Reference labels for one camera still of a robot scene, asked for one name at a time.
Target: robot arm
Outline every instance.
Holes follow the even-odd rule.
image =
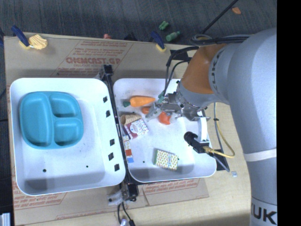
[[[198,121],[211,103],[230,106],[250,175],[251,226],[277,225],[276,49],[276,29],[242,43],[200,47],[177,91],[146,116],[165,111]]]

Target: yellow patterned box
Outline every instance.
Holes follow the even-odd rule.
[[[155,152],[154,164],[174,171],[178,168],[178,156],[157,149]]]

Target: yellow cable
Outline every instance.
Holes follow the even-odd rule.
[[[220,126],[219,126],[219,123],[218,121],[216,121],[216,125],[217,125],[217,129],[218,129],[218,132],[220,133],[223,141],[226,143],[227,147],[231,150],[232,154],[233,155],[227,155],[227,154],[224,154],[224,153],[221,153],[221,152],[218,152],[208,146],[204,146],[203,149],[205,150],[206,153],[215,153],[215,154],[218,154],[220,156],[223,156],[223,157],[228,157],[228,158],[234,158],[235,156],[235,152],[234,150],[232,149],[232,147],[229,145],[229,143],[227,142],[226,138],[224,137],[224,135],[222,134],[222,131],[220,129]]]

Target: cardboard sheet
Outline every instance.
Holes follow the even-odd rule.
[[[48,41],[48,46],[42,50],[25,50],[18,44],[17,37],[5,37],[11,142],[9,86],[14,80],[22,77],[92,78],[98,74],[103,64],[113,66],[114,81],[126,77],[164,78],[165,63],[170,56],[170,50],[183,48],[179,45],[168,45],[167,51],[161,53],[155,48],[155,43],[60,37],[46,34],[41,34],[41,36]],[[108,206],[106,197],[118,191],[118,186],[36,197],[23,194],[16,184],[12,143],[10,151],[16,226],[117,210],[117,206]],[[203,178],[139,185],[139,191],[137,201],[130,202],[127,205],[128,208],[209,197]]]

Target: kuka logo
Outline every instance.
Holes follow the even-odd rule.
[[[264,222],[271,223],[273,225],[277,225],[272,217],[276,215],[275,211],[267,211],[265,208],[256,207],[254,203],[251,205],[251,215],[259,220],[263,220]]]

